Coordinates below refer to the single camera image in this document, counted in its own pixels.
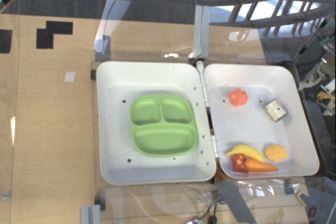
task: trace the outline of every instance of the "white sticker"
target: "white sticker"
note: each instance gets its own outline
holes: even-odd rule
[[[66,82],[74,82],[75,81],[75,75],[76,75],[75,72],[67,72],[65,74],[64,81],[66,81]]]

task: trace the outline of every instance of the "green divided plate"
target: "green divided plate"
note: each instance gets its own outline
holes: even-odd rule
[[[197,127],[189,103],[176,95],[136,98],[130,109],[131,135],[144,155],[170,157],[189,153],[197,145]]]

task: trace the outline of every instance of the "red label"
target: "red label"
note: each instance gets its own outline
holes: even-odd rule
[[[315,217],[315,214],[316,214],[316,208],[315,207],[311,207],[309,209],[308,217],[309,218],[313,218],[313,217]]]

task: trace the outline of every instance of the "orange carrot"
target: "orange carrot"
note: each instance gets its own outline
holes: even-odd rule
[[[244,161],[244,164],[250,172],[276,172],[276,171],[279,171],[278,168],[276,168],[272,165],[266,164],[266,163],[262,163],[260,161],[255,160],[255,159],[247,159],[246,161]]]

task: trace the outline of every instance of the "red toy tomato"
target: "red toy tomato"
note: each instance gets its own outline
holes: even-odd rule
[[[232,170],[240,173],[248,173],[248,169],[246,168],[244,161],[246,161],[245,154],[236,154],[231,158],[232,161]]]
[[[240,88],[229,92],[229,98],[234,106],[246,104],[248,99],[246,91],[242,91]]]

